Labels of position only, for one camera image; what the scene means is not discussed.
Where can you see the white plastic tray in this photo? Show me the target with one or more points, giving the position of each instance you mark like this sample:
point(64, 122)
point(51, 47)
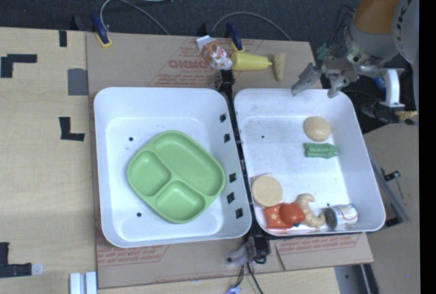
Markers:
point(116, 183)
point(286, 166)

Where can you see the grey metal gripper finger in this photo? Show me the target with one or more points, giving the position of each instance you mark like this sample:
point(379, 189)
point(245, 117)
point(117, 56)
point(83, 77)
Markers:
point(306, 80)
point(338, 85)

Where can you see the green bottle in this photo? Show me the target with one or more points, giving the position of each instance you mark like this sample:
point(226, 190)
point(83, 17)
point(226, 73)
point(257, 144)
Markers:
point(320, 150)

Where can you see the black cylinder on white bracket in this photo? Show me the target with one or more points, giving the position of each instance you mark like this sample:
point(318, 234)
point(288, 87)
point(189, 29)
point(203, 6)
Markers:
point(393, 85)

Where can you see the tan round biscuit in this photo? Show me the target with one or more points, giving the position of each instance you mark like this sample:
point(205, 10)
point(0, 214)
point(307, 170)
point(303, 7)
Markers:
point(266, 191)

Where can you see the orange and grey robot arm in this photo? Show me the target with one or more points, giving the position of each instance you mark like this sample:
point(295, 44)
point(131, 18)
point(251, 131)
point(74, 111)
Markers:
point(376, 10)

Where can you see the orange carton with yellow star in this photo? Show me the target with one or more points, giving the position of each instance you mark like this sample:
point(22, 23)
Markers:
point(272, 217)

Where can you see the brown cardboard board red print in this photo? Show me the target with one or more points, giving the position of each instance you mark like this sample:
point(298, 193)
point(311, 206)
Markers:
point(143, 61)

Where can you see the red rounded toy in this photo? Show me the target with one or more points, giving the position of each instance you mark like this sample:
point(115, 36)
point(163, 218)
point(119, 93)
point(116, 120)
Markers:
point(292, 214)

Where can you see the beige round bun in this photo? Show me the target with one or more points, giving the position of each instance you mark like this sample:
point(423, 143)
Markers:
point(316, 129)

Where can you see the beige croissant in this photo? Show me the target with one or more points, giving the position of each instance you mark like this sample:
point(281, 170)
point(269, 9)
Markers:
point(311, 214)

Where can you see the yellow squeeze bottle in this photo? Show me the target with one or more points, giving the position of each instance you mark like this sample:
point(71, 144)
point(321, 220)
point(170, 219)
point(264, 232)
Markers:
point(248, 62)

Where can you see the tan bread piece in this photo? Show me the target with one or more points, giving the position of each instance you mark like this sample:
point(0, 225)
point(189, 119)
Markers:
point(280, 66)

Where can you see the white can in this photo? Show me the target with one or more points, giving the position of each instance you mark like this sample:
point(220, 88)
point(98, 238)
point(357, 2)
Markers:
point(342, 216)

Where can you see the green divided plate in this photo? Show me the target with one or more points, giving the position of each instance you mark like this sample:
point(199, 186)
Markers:
point(177, 173)

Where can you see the thin black and white rod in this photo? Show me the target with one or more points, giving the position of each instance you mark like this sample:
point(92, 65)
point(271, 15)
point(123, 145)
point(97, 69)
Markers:
point(235, 122)

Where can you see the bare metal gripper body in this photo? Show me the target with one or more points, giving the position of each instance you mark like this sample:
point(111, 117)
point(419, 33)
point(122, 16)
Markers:
point(354, 63)

